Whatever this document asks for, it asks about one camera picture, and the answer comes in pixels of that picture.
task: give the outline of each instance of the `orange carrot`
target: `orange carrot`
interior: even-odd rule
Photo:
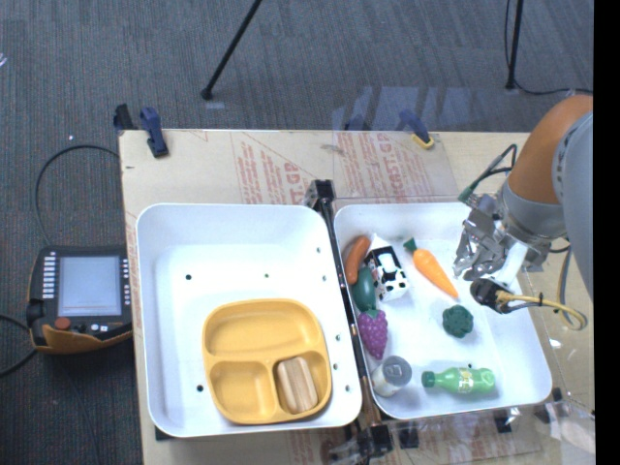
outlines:
[[[453,298],[458,298],[458,291],[430,250],[418,248],[413,238],[407,241],[404,246],[412,252],[416,269],[426,279]]]

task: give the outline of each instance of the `yellow cable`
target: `yellow cable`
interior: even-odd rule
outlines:
[[[506,291],[499,291],[497,293],[497,301],[502,304],[507,304],[510,301],[513,301],[516,299],[520,299],[522,301],[528,301],[530,303],[538,303],[540,306],[548,306],[548,307],[556,308],[558,310],[562,310],[568,313],[569,315],[573,316],[579,322],[579,326],[575,327],[573,323],[569,322],[564,316],[562,316],[562,321],[571,330],[582,330],[588,324],[587,319],[582,313],[577,312],[571,307],[563,305],[562,303],[559,303],[557,301],[550,301],[548,299],[541,299],[541,298],[536,298],[533,296],[525,296],[523,294],[511,294]]]

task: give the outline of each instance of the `white plastic tub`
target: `white plastic tub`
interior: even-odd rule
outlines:
[[[333,427],[354,420],[361,391],[349,325],[323,218],[301,205],[161,203],[137,223],[141,319],[150,416],[190,438]],[[321,324],[332,392],[311,418],[233,423],[218,411],[202,358],[202,326],[216,307],[292,298]]]
[[[468,213],[465,204],[447,202],[349,204],[335,215],[343,260],[358,235],[375,233],[392,246],[412,286],[402,297],[379,304],[388,322],[384,358],[403,357],[413,369],[411,382],[395,395],[383,397],[373,391],[379,408],[395,419],[535,404],[551,391],[549,367],[527,309],[498,314],[477,304],[469,293],[471,283],[463,279],[453,280],[459,300],[452,300],[419,274],[403,246],[414,237],[418,248],[431,250],[452,277],[451,265]],[[511,286],[520,293],[516,280]],[[444,310],[457,303],[474,316],[474,330],[463,338],[447,334],[442,325]],[[371,373],[380,362],[364,350],[364,363]],[[470,364],[493,370],[496,389],[492,393],[458,395],[421,385],[424,370],[441,372]]]

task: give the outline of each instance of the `purple grapes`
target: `purple grapes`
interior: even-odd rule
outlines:
[[[388,319],[383,310],[367,310],[357,316],[361,342],[368,353],[381,360],[388,343]]]

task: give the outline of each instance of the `bread slice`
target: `bread slice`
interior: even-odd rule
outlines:
[[[317,389],[302,356],[295,356],[278,363],[278,384],[292,414],[300,414],[314,408],[319,402]]]

